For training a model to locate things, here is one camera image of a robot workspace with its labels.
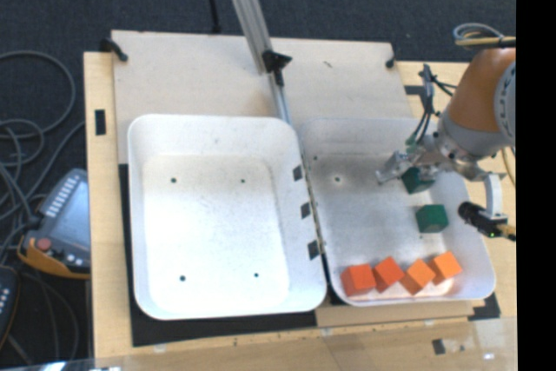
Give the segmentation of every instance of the orange block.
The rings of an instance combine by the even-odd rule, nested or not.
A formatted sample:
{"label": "orange block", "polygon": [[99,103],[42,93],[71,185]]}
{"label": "orange block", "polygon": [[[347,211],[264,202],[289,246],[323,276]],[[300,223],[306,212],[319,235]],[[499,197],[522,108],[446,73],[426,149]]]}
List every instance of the orange block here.
{"label": "orange block", "polygon": [[420,292],[436,276],[434,271],[421,259],[417,260],[406,270],[406,274],[400,280],[402,286],[409,294],[415,295]]}
{"label": "orange block", "polygon": [[349,266],[340,278],[347,296],[365,294],[376,286],[373,270],[368,264]]}
{"label": "orange block", "polygon": [[444,254],[435,256],[433,260],[428,263],[428,267],[436,274],[433,278],[434,284],[440,284],[463,271],[461,265],[450,250]]}
{"label": "orange block", "polygon": [[404,276],[403,270],[391,256],[377,264],[373,272],[376,280],[376,290],[379,292],[384,292]]}

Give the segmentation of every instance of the empty white tray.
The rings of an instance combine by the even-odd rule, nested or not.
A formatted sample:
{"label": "empty white tray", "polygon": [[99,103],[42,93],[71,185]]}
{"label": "empty white tray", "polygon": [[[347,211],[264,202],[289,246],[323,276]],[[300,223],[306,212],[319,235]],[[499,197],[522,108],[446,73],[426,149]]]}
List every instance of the empty white tray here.
{"label": "empty white tray", "polygon": [[[354,306],[415,301],[474,300],[488,297],[495,277],[483,235],[466,225],[458,207],[468,201],[456,173],[441,173],[427,191],[409,195],[401,180],[380,185],[381,169],[417,127],[414,119],[318,119],[301,130],[308,178],[334,291]],[[448,227],[421,234],[415,212],[425,204],[443,204]],[[418,258],[428,261],[451,250],[463,272],[411,296],[399,283],[383,293],[371,290],[348,297],[340,274],[350,265],[376,265],[392,256],[405,270]]]}
{"label": "empty white tray", "polygon": [[146,115],[130,125],[128,142],[135,296],[146,314],[200,319],[319,306],[326,280],[289,125]]}

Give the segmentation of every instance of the white tray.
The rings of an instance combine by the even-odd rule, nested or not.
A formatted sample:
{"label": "white tray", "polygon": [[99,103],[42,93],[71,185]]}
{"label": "white tray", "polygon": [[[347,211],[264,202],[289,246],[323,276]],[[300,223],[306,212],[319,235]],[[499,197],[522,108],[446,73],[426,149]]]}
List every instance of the white tray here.
{"label": "white tray", "polygon": [[[429,190],[409,195],[401,180],[379,185],[374,172],[383,167],[417,126],[414,119],[319,119],[301,130],[308,179],[316,202],[324,250],[334,291],[345,302],[371,306],[415,301],[474,300],[494,289],[494,272],[476,229],[466,225],[457,209],[468,201],[461,176],[442,173]],[[448,227],[421,234],[415,211],[425,204],[443,204]],[[382,294],[372,290],[347,297],[340,279],[345,267],[374,266],[392,256],[405,270],[452,250],[463,272],[411,296],[399,283]]]}
{"label": "white tray", "polygon": [[309,311],[326,280],[297,135],[275,118],[129,127],[135,296],[160,320]]}

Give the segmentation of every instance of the green block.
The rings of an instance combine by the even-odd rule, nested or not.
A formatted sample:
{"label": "green block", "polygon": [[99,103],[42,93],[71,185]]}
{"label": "green block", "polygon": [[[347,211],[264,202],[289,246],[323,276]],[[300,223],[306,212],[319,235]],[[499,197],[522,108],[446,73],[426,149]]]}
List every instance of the green block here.
{"label": "green block", "polygon": [[421,180],[419,169],[416,167],[409,168],[406,173],[401,176],[401,180],[403,181],[403,185],[406,186],[409,195],[427,190],[434,184],[434,180]]}
{"label": "green block", "polygon": [[448,225],[446,209],[441,204],[427,204],[417,213],[417,223],[422,234],[436,234]]}

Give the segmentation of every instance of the wooden table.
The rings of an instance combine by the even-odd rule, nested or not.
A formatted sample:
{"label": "wooden table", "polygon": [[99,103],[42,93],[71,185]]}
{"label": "wooden table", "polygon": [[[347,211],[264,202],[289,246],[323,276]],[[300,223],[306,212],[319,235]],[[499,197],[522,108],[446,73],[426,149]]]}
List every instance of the wooden table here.
{"label": "wooden table", "polygon": [[[278,47],[294,48],[295,45],[307,43],[296,40],[278,40]],[[334,44],[340,45],[342,51],[353,48],[348,55],[357,65],[357,57],[376,49],[376,56],[382,60],[388,58],[390,47],[383,43],[334,43],[320,41],[332,49]],[[84,82],[87,118],[87,154],[90,194],[90,227],[92,256],[92,306],[93,306],[93,339],[95,357],[107,364],[124,364],[128,369],[147,369],[153,361],[160,369],[173,369],[177,362],[188,360],[196,369],[211,369],[218,361],[226,363],[227,369],[245,369],[247,364],[255,361],[256,368],[266,369],[297,369],[297,363],[283,360],[289,357],[304,357],[305,369],[343,369],[343,364],[358,360],[356,355],[344,359],[339,358],[343,348],[353,352],[368,353],[365,345],[375,345],[373,332],[381,331],[384,339],[390,333],[407,333],[408,329],[423,329],[431,335],[440,335],[435,329],[449,326],[459,335],[474,332],[478,327],[467,321],[475,308],[484,304],[483,301],[455,301],[442,304],[423,304],[385,306],[373,308],[372,311],[352,307],[334,307],[323,303],[316,310],[317,327],[287,332],[267,333],[262,335],[223,336],[192,341],[177,341],[164,345],[134,348],[132,345],[129,297],[127,288],[127,270],[125,266],[124,239],[122,231],[122,207],[120,184],[118,180],[118,150],[116,131],[116,93],[115,66],[120,63],[109,53],[88,52],[84,55]],[[447,83],[457,83],[466,65],[463,63],[430,63],[435,74]],[[405,85],[420,85],[417,73],[422,70],[422,63],[397,63],[389,76],[399,76]],[[317,76],[305,72],[307,76]],[[415,116],[420,116],[422,107],[417,96],[408,98],[409,107]],[[437,95],[435,106],[442,109],[447,97]],[[98,110],[103,110],[106,118],[106,131],[98,135],[95,126]],[[495,171],[503,171],[501,159],[487,160],[486,167]],[[504,209],[510,216],[510,224],[515,224],[515,189],[509,180],[503,181]],[[482,204],[485,193],[482,185],[469,184],[472,201]],[[487,248],[497,275],[495,294],[500,305],[503,320],[493,321],[492,328],[507,331],[509,348],[502,348],[499,354],[513,359],[513,331],[517,326],[516,304],[516,254],[515,244],[507,240],[487,240]],[[423,348],[429,341],[417,341],[427,338],[421,332],[414,338],[408,338],[414,348]],[[229,366],[230,357],[237,362]],[[208,361],[204,368],[201,361]]]}

